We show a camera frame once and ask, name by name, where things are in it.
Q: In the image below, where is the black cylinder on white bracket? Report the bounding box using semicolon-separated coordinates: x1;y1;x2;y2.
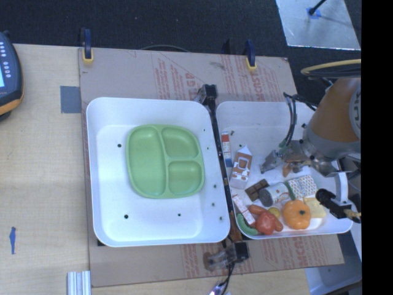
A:
315;170;359;220

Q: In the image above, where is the white plastic tray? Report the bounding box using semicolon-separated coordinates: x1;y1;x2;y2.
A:
216;101;354;240
86;96;232;248

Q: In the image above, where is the black block with thin wires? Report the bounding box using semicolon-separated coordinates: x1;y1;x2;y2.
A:
196;84;219;106
203;241;250;272

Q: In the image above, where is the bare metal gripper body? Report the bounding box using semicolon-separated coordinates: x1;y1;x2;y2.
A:
280;140;342;178

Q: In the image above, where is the brown chocolate bar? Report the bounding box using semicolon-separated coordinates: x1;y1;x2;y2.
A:
244;179;270;202

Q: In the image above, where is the red white blue packet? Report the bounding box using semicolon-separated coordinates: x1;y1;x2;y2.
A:
220;131;233;169

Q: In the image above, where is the brown cardboard board red print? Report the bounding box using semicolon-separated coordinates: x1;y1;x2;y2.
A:
78;47;346;288

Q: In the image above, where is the orange pumpkin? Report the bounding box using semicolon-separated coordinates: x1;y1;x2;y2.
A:
282;199;312;230

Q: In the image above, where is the white and orange can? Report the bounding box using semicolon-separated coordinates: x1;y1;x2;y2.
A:
258;181;291;208

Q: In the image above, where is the white patterned carton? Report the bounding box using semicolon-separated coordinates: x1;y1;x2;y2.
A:
285;174;318;200

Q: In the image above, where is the white and brown carton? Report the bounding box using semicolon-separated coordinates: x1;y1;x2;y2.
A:
229;144;254;191

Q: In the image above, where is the red and white packet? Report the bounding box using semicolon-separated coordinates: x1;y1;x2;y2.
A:
231;194;257;226

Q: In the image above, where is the red bell pepper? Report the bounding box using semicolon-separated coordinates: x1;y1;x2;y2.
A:
255;211;276;236

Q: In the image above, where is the green pea pod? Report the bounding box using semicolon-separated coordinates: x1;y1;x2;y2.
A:
236;213;260;236

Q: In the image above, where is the yellow cheese slice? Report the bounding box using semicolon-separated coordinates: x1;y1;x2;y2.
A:
303;197;327;219

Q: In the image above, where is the green divided plate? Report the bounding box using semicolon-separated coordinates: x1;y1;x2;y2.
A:
125;124;206;200

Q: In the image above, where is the thin black rod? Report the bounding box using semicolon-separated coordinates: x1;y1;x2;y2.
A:
207;96;239;243

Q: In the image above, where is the orange carrot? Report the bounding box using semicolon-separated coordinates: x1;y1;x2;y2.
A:
248;204;284;233

